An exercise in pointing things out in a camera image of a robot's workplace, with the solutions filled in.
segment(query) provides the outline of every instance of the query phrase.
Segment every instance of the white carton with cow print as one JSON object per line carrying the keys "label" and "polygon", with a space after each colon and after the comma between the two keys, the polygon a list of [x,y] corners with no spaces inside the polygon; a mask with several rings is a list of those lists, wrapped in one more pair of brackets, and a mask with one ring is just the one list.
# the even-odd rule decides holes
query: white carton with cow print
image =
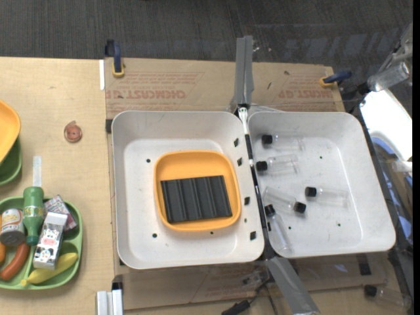
{"label": "white carton with cow print", "polygon": [[55,269],[67,217],[60,213],[48,212],[33,256],[34,268]]}

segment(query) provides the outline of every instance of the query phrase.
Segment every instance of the wooden table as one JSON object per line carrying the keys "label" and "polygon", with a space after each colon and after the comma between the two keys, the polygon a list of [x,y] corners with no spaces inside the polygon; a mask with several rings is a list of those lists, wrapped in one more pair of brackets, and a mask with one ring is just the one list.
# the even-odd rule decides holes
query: wooden table
{"label": "wooden table", "polygon": [[[22,195],[32,185],[32,157],[42,156],[46,196],[60,194],[78,207],[83,217],[83,252],[79,272],[66,285],[46,291],[0,292],[2,314],[94,314],[97,291],[110,290],[115,276],[106,100],[100,90],[97,60],[0,58],[0,99],[20,115],[22,172],[0,187],[0,200]],[[64,139],[66,124],[76,120],[83,138]],[[388,285],[398,289],[394,271],[385,263]],[[377,308],[361,287],[314,291],[322,314],[403,314]],[[162,298],[165,295],[143,295]],[[273,296],[279,314],[290,314],[281,296]],[[127,314],[220,314],[234,301],[198,303],[130,310]],[[268,297],[259,297],[248,313],[274,314]]]}

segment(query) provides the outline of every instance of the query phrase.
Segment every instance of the banana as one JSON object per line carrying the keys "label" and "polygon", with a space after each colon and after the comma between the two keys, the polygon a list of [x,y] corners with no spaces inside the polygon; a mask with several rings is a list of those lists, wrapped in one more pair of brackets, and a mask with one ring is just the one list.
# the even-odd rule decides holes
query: banana
{"label": "banana", "polygon": [[59,256],[57,260],[57,266],[55,270],[47,270],[46,268],[38,268],[26,278],[20,281],[22,286],[26,286],[27,284],[40,284],[48,279],[51,279],[53,276],[58,275],[59,273],[65,271],[71,265],[73,265],[79,255],[77,253],[65,253]]}

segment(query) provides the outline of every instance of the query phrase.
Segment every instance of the blue and yellow clamp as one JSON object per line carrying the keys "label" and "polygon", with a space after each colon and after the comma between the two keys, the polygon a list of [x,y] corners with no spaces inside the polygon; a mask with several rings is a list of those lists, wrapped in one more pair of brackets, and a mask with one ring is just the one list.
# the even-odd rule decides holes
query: blue and yellow clamp
{"label": "blue and yellow clamp", "polygon": [[334,85],[334,82],[337,82],[338,84],[340,84],[342,81],[350,77],[352,77],[351,71],[337,72],[329,77],[322,77],[320,79],[320,85],[322,87],[332,87]]}
{"label": "blue and yellow clamp", "polygon": [[121,49],[119,44],[114,42],[113,39],[109,39],[105,46],[105,56],[111,56],[114,58],[112,62],[112,75],[116,78],[124,76],[124,64],[121,63]]}

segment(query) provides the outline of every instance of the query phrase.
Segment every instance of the white tray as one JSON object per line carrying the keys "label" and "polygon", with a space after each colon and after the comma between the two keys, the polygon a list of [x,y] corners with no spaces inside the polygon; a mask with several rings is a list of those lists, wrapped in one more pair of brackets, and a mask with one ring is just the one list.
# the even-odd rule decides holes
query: white tray
{"label": "white tray", "polygon": [[[386,251],[395,231],[383,197],[362,127],[346,113],[257,112],[249,117],[255,162],[290,154],[264,147],[263,134],[281,132],[303,137],[304,150],[294,153],[299,172],[258,174],[261,192],[272,186],[307,203],[304,216],[283,213],[291,252],[289,257],[313,257]],[[346,208],[307,201],[305,186],[328,186],[350,193]],[[277,237],[274,232],[269,236]]]}
{"label": "white tray", "polygon": [[[117,248],[127,266],[244,263],[261,255],[263,231],[243,127],[237,117],[227,112],[128,111],[115,117],[112,139]],[[212,232],[179,232],[163,224],[154,200],[154,162],[179,150],[215,150],[232,162],[241,196],[241,215],[233,225]]]}

